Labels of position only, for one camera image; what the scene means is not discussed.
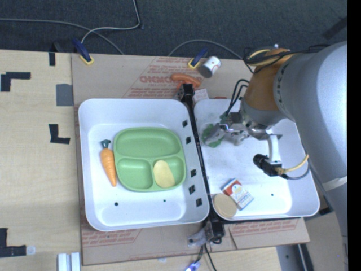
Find green divided plate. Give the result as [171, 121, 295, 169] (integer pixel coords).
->
[112, 126, 187, 193]

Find white can with red print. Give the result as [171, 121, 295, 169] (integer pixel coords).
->
[197, 55, 222, 79]

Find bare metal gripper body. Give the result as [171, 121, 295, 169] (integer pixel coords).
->
[224, 112, 283, 144]

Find white plastic tray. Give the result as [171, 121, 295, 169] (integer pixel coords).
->
[193, 98, 321, 221]
[78, 98, 211, 233]

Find black cylinder on white bracket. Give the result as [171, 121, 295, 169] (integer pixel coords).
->
[253, 133, 283, 178]

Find white packet with red print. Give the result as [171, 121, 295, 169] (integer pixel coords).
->
[193, 88, 210, 102]

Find orange sausage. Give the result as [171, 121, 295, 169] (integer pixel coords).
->
[170, 72, 202, 88]

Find brown cardboard board red print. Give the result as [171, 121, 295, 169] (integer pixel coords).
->
[70, 52, 311, 266]

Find black block with thin wires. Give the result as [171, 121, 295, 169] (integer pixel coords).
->
[208, 220, 226, 244]
[177, 83, 196, 103]

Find yellow oval biscuit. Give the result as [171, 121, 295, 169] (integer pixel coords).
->
[152, 159, 177, 189]

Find orange and white carton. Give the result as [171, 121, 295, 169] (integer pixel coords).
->
[219, 178, 255, 212]

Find tan round biscuit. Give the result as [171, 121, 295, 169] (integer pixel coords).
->
[212, 193, 239, 220]

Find orange carrot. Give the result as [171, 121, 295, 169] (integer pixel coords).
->
[99, 139, 118, 188]

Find green broccoli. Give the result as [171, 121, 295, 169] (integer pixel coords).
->
[201, 123, 224, 148]

